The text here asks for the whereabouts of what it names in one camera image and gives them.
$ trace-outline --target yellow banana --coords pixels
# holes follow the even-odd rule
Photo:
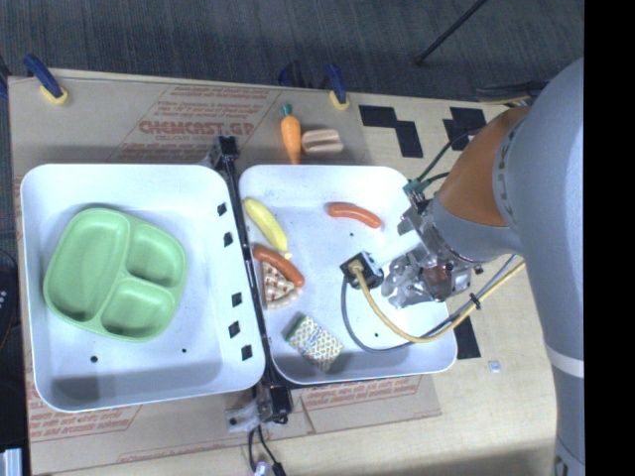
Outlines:
[[[249,215],[251,220],[253,220],[262,231],[262,234],[265,235],[269,243],[280,252],[283,252],[285,257],[289,259],[291,254],[287,252],[287,235],[282,227],[280,227],[276,217],[269,211],[269,208],[253,197],[245,197],[243,203],[247,215]]]

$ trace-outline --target gray robot arm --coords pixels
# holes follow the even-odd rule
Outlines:
[[[522,255],[556,386],[553,474],[581,476],[583,59],[531,110],[507,113],[470,142],[422,213],[404,213],[399,232],[415,243],[390,262],[382,295],[397,308],[445,300],[468,287],[474,267]]]

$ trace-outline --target toy hot dog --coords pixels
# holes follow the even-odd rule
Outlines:
[[[253,255],[258,261],[265,261],[280,270],[280,273],[290,280],[296,288],[301,288],[305,284],[305,277],[300,273],[300,270],[275,250],[255,244]]]
[[[331,217],[345,217],[359,220],[374,229],[381,227],[381,219],[377,215],[349,202],[331,203],[328,206],[328,214]]]

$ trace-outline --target toy carrot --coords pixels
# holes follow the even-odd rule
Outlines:
[[[282,114],[285,117],[280,122],[280,130],[282,132],[283,143],[287,149],[287,155],[291,160],[291,164],[300,163],[300,150],[302,148],[302,131],[300,128],[300,120],[291,114],[291,104],[285,104],[282,107]]]

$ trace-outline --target black pole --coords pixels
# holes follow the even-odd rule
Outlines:
[[[487,0],[478,0],[474,5],[472,5],[465,14],[463,14],[460,18],[456,20],[456,22],[449,27],[427,50],[423,53],[415,57],[416,65],[423,65],[424,60],[436,49],[438,48],[450,35],[452,35],[458,27],[460,27],[463,23],[465,23],[469,17],[474,14]]]

